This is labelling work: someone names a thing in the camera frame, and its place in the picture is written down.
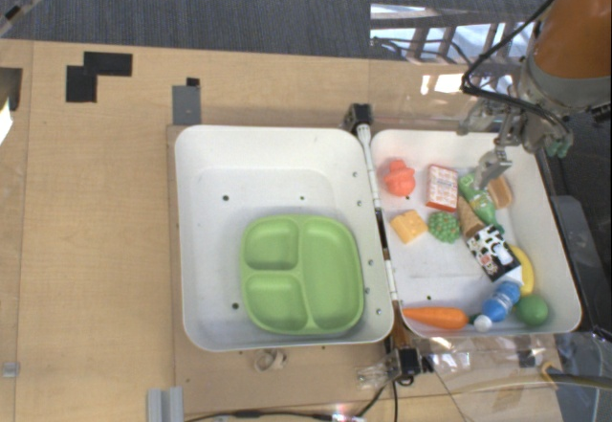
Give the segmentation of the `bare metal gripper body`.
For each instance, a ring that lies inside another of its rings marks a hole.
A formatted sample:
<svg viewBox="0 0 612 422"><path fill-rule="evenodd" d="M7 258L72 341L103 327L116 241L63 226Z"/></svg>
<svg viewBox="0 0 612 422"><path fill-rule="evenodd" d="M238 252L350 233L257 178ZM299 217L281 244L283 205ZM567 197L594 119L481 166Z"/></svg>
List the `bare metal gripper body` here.
<svg viewBox="0 0 612 422"><path fill-rule="evenodd" d="M558 117L546 111L521 109L520 141L531 154L543 150L547 156L566 156L574 134Z"/></svg>

